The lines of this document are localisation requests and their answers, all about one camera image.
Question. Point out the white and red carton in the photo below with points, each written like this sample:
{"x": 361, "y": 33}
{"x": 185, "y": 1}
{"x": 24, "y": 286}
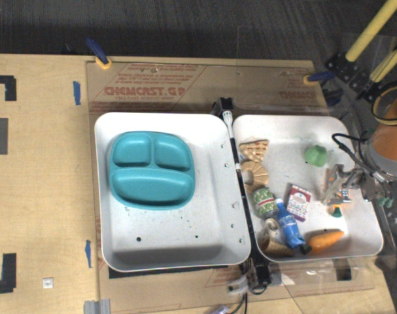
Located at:
{"x": 299, "y": 203}

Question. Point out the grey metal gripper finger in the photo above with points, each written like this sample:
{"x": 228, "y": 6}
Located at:
{"x": 332, "y": 183}
{"x": 340, "y": 197}

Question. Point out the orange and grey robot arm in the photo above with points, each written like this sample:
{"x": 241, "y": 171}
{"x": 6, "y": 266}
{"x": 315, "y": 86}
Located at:
{"x": 386, "y": 142}

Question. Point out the green and white can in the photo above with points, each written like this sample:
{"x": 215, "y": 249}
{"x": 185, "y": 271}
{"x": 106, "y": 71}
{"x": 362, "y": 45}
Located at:
{"x": 264, "y": 203}

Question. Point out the white curled shape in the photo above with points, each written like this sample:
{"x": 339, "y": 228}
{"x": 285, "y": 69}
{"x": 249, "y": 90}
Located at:
{"x": 271, "y": 224}

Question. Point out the white plastic tray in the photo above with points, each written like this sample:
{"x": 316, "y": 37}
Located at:
{"x": 172, "y": 231}
{"x": 355, "y": 227}

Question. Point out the light green round shape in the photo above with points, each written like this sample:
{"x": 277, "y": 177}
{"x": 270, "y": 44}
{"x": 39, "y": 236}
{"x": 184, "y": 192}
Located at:
{"x": 316, "y": 155}

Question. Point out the brown waffle cone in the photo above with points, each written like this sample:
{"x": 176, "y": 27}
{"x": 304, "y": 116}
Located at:
{"x": 276, "y": 248}

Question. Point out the tan pizza slice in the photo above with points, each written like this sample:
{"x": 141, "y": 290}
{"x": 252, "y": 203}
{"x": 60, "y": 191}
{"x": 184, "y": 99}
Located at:
{"x": 255, "y": 149}

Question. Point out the blue bottle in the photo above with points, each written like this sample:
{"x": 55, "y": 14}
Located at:
{"x": 289, "y": 227}

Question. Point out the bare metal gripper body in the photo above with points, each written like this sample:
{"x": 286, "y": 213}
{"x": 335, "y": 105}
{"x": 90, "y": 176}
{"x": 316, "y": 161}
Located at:
{"x": 365, "y": 185}

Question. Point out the small green and orange shape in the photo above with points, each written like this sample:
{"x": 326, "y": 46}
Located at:
{"x": 336, "y": 212}

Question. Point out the brown cardboard board red print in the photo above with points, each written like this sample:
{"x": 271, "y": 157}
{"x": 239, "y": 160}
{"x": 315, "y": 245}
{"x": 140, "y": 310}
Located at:
{"x": 172, "y": 87}

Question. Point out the tan ridged bread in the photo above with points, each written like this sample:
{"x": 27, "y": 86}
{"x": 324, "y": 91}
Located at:
{"x": 258, "y": 173}

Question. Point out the small white square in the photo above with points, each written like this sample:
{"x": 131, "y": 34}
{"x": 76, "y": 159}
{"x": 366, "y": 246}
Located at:
{"x": 47, "y": 283}

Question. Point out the thin black and white rod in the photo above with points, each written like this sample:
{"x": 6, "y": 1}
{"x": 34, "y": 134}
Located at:
{"x": 240, "y": 178}

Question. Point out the orange carrot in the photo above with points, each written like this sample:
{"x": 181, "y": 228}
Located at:
{"x": 325, "y": 240}

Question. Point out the teal divided plate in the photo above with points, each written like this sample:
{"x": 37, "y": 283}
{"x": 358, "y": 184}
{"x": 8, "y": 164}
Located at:
{"x": 152, "y": 182}

